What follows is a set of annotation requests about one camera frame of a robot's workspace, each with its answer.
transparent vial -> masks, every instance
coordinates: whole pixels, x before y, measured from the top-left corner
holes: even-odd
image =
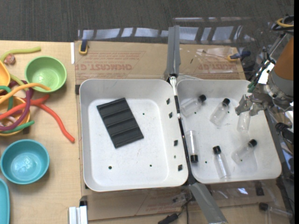
[[[228,179],[231,176],[230,170],[228,168],[228,163],[225,155],[221,152],[219,146],[213,147],[214,151],[214,163],[217,169],[218,176],[221,179]]]
[[[222,102],[220,102],[217,107],[214,109],[213,113],[210,116],[210,121],[217,126],[220,126],[224,117],[228,112],[228,104],[230,100],[225,98]]]
[[[241,133],[247,133],[249,130],[250,118],[251,116],[249,114],[249,111],[240,113],[237,124],[237,131]]]
[[[257,141],[252,139],[245,145],[240,146],[232,153],[232,159],[237,163],[241,163],[246,161],[251,155],[253,155],[253,151],[255,146],[257,145]]]
[[[197,98],[190,99],[181,105],[180,110],[183,115],[189,116],[190,114],[198,111],[205,100],[205,95],[201,95]]]
[[[188,147],[188,152],[190,155],[190,160],[192,163],[198,162],[198,144],[197,144],[197,136],[194,130],[188,130],[185,133],[186,143]]]
[[[267,211],[267,212],[270,212],[270,213],[275,213],[277,215],[281,215],[281,216],[287,217],[289,219],[291,219],[293,217],[292,211],[287,210],[284,207],[279,207],[279,206],[274,205],[274,204],[259,203],[258,207],[259,207],[260,210]]]

black cap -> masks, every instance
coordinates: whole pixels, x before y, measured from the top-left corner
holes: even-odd
[[[223,103],[225,103],[225,104],[229,104],[230,103],[230,100],[228,99],[228,98],[225,98],[224,100],[223,100]]]
[[[221,149],[219,146],[213,147],[213,150],[214,150],[214,154],[221,154]]]
[[[256,145],[257,145],[257,141],[254,140],[254,139],[252,139],[252,140],[250,140],[250,141],[248,142],[248,146],[249,146],[249,147],[254,147],[254,146],[256,146]]]
[[[206,100],[206,96],[201,95],[201,96],[198,97],[198,100],[200,100],[201,102],[204,102]]]
[[[192,154],[190,158],[191,158],[191,162],[193,163],[198,162],[198,156],[196,154]]]
[[[260,210],[266,211],[266,210],[268,210],[269,205],[266,203],[259,203],[258,207]]]

gray floor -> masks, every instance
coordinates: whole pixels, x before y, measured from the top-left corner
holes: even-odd
[[[72,42],[78,29],[167,30],[176,17],[294,14],[294,0],[0,0],[0,40]]]

wooden table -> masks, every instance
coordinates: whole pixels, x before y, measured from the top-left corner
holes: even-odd
[[[0,177],[7,183],[11,202],[11,224],[66,224],[68,208],[79,205],[81,199],[80,155],[78,142],[78,117],[75,94],[75,68],[71,63],[71,43],[69,42],[27,42],[0,41],[0,53],[11,49],[24,49],[40,46],[41,51],[30,54],[16,54],[16,64],[9,65],[8,71],[18,78],[24,79],[26,64],[41,55],[53,56],[66,67],[67,80],[65,86],[50,95],[46,105],[53,109],[61,118],[67,131],[75,138],[75,143],[66,139],[56,121],[45,111],[36,107],[30,108],[31,119],[35,124],[28,134],[18,134],[13,137],[0,137],[0,154],[5,148],[20,139],[34,139],[42,143],[50,155],[50,167],[46,175],[39,181],[29,185],[18,185],[9,182],[0,172]],[[24,97],[20,91],[16,95]],[[34,98],[43,96],[35,92]],[[266,181],[271,188],[276,201],[283,205],[275,180]],[[259,212],[256,204],[227,206],[221,208],[229,223],[267,223],[269,216]],[[206,223],[200,210],[189,212],[190,223]],[[143,217],[117,218],[99,220],[90,223],[97,224],[137,224],[157,223],[166,214]],[[270,217],[272,223],[288,223],[285,218]],[[186,223],[186,212],[174,223]]]

